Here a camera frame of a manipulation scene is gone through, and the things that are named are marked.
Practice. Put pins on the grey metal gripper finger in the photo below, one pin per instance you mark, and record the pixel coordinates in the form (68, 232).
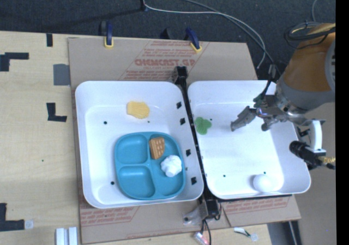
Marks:
(268, 124)
(241, 121)

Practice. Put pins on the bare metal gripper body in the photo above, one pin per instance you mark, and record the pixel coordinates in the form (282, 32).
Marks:
(275, 108)

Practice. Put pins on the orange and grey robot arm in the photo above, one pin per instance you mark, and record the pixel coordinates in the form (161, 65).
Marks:
(308, 72)

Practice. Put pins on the white plastic tray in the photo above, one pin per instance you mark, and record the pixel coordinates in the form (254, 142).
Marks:
(103, 156)
(240, 156)

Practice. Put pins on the green leafy toy vegetable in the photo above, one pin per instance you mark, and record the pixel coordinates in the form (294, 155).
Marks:
(202, 125)

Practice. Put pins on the thin black rod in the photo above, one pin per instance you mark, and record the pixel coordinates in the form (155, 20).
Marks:
(194, 129)

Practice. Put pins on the white egg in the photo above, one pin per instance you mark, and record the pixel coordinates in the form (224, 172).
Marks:
(262, 183)

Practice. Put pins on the white cauliflower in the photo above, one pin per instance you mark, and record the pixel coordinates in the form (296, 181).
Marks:
(171, 166)

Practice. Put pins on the orange waffle biscuit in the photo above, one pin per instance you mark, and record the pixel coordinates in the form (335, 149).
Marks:
(157, 147)

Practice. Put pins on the yellow flat toy food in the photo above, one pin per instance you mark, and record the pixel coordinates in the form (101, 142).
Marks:
(138, 109)

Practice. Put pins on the brown cardboard board red print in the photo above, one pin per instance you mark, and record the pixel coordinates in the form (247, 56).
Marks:
(152, 58)

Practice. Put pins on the blue divided plate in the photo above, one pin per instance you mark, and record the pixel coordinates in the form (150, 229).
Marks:
(133, 162)

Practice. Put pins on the black cylinder on white bracket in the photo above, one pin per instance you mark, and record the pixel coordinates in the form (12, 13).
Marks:
(308, 145)

